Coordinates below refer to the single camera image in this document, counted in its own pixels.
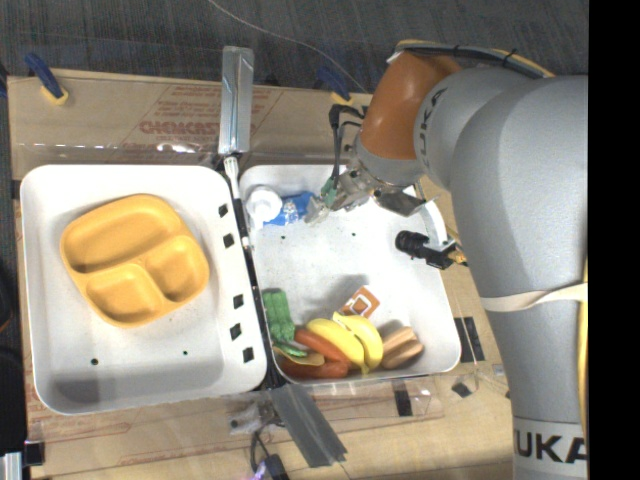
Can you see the white plastic tray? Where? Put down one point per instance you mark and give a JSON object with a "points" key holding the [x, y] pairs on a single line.
{"points": [[150, 368], [330, 263]]}

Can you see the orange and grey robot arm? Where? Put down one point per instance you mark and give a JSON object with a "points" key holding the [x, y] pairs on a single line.
{"points": [[520, 178]]}

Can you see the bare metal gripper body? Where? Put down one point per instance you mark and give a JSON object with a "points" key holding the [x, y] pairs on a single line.
{"points": [[352, 190]]}

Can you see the clear bottle with blue label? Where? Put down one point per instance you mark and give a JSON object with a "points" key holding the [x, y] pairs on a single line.
{"points": [[265, 208]]}

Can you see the green toy vegetable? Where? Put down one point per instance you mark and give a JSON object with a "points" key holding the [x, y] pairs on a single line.
{"points": [[278, 315]]}

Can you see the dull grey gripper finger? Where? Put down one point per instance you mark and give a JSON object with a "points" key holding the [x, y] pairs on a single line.
{"points": [[317, 212]]}

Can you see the brown cardboard board red print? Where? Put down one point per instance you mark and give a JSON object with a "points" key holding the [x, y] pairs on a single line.
{"points": [[125, 108]]}

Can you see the orange carrot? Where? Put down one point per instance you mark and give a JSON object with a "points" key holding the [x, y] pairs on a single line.
{"points": [[320, 344]]}

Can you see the yellow banana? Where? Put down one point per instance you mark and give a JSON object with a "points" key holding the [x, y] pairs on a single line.
{"points": [[360, 340]]}

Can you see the red sausage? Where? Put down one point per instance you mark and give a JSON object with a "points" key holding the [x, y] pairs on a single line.
{"points": [[320, 370]]}

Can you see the brown bread bun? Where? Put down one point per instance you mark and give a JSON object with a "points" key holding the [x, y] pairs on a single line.
{"points": [[402, 350]]}

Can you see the yellow flat slice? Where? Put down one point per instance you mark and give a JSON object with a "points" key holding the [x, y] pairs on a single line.
{"points": [[305, 359]]}

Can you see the black cylinder on white bracket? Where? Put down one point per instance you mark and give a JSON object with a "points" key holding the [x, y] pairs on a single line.
{"points": [[417, 245]]}

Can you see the yellow divided plate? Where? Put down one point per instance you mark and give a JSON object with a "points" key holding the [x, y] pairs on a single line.
{"points": [[130, 258]]}

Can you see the orange and white packet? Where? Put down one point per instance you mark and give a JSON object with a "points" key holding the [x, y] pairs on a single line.
{"points": [[361, 304]]}

